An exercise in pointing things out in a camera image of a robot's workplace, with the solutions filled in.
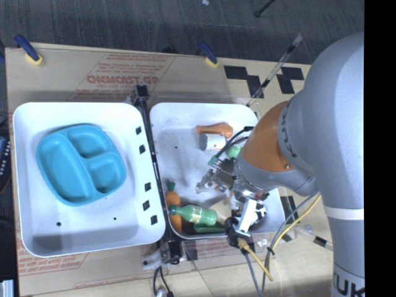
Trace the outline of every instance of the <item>white band on robot arm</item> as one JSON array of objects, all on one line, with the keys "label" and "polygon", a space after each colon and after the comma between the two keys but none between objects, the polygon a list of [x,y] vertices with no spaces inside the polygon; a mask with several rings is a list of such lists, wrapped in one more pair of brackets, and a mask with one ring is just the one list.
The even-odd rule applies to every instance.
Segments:
[{"label": "white band on robot arm", "polygon": [[323,206],[326,215],[330,218],[341,220],[364,220],[364,208],[362,209],[341,209]]}]

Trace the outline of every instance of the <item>yellow cable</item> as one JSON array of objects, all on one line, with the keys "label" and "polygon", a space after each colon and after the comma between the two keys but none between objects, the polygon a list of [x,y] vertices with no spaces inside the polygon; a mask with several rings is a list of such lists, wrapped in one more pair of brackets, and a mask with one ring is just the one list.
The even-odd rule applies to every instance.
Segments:
[{"label": "yellow cable", "polygon": [[267,268],[264,266],[264,264],[261,262],[261,260],[259,259],[259,257],[256,255],[255,252],[253,252],[253,250],[250,248],[250,246],[248,245],[248,243],[246,242],[246,240],[238,238],[238,246],[241,249],[244,249],[245,251],[249,252],[251,254],[251,256],[256,260],[256,262],[260,265],[260,267],[262,268],[262,270],[264,271],[264,273],[268,276],[269,280],[271,282],[273,282],[273,277],[270,274],[270,272],[267,270]]},{"label": "yellow cable", "polygon": [[[279,243],[280,239],[282,239],[282,237],[289,232],[289,230],[294,227],[298,222],[300,222],[300,220],[302,220],[307,214],[309,214],[311,212],[311,210],[315,207],[315,205],[317,204],[317,202],[319,201],[319,199],[321,198],[321,195],[319,194],[315,200],[313,201],[313,203],[311,203],[311,205],[307,208],[307,210],[305,210],[303,212],[302,215],[300,215],[293,223],[291,223],[286,229],[284,229],[276,239],[274,239],[273,241],[273,246],[272,246],[272,250],[275,249],[275,246],[277,246],[277,244]],[[270,267],[270,260],[271,260],[271,256],[272,253],[270,254],[270,257],[268,259],[268,268]]]}]

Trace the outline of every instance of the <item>yellow clamp tip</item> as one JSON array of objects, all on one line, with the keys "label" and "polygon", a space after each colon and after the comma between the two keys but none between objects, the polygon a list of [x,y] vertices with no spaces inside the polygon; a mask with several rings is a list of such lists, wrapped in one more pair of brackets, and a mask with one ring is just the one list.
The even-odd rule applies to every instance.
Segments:
[{"label": "yellow clamp tip", "polygon": [[31,58],[28,54],[25,54],[25,58],[30,61],[32,64],[38,66],[41,64],[41,62],[43,61],[43,57],[40,54],[38,55],[38,59],[35,61],[33,58]]},{"label": "yellow clamp tip", "polygon": [[217,63],[215,64],[215,63],[212,62],[208,57],[205,58],[205,62],[206,62],[210,67],[213,67],[213,68],[216,68],[216,67],[218,66],[218,61],[217,61]]}]

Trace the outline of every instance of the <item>green bottle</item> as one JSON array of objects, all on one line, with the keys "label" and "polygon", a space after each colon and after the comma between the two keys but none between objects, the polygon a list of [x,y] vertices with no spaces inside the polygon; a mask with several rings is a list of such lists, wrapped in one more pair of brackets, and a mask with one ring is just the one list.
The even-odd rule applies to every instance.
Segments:
[{"label": "green bottle", "polygon": [[203,223],[207,226],[216,224],[217,213],[213,209],[203,209],[197,205],[185,205],[178,207],[177,205],[170,205],[170,215],[180,215],[183,219],[193,223]]}]

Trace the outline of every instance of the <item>blue plate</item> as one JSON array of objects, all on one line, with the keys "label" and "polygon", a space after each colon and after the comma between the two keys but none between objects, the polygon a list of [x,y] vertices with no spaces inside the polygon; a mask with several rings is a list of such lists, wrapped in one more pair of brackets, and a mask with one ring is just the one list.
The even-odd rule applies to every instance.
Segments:
[{"label": "blue plate", "polygon": [[43,177],[64,204],[86,205],[116,191],[125,182],[124,162],[99,127],[80,124],[44,137],[37,146]]}]

